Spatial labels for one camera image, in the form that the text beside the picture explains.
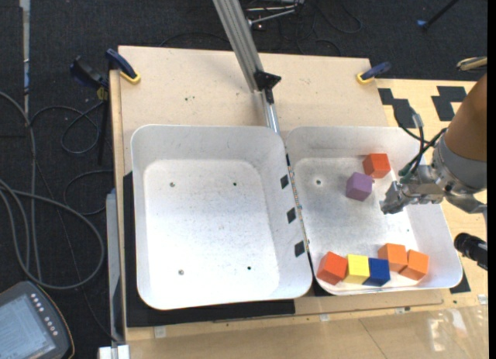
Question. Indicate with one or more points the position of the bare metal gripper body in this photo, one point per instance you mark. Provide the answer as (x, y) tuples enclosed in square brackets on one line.
[(426, 188)]

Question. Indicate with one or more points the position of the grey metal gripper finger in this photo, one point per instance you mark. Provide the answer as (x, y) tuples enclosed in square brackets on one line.
[(389, 197), (400, 204)]

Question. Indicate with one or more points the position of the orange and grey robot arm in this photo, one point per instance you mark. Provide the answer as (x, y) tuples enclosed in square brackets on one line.
[(469, 125)]

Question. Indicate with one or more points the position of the purple cube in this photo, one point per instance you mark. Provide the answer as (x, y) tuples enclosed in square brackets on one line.
[(359, 187)]

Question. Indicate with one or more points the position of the dark orange cube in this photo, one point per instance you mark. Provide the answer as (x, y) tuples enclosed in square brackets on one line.
[(376, 165), (331, 268)]

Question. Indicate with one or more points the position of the white plastic tray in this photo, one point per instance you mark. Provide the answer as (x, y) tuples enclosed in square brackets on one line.
[(209, 225), (348, 225)]

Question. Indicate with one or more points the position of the light orange cube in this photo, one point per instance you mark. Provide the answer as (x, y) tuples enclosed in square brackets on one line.
[(393, 256), (415, 265)]

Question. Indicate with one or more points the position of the blue cube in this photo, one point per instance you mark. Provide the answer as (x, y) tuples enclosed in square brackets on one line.
[(378, 272)]

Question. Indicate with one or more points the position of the yellow cube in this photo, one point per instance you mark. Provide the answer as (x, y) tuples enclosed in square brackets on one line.
[(357, 268)]

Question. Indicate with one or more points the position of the pale wood board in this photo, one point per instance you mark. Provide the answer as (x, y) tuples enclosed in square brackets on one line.
[(186, 90)]

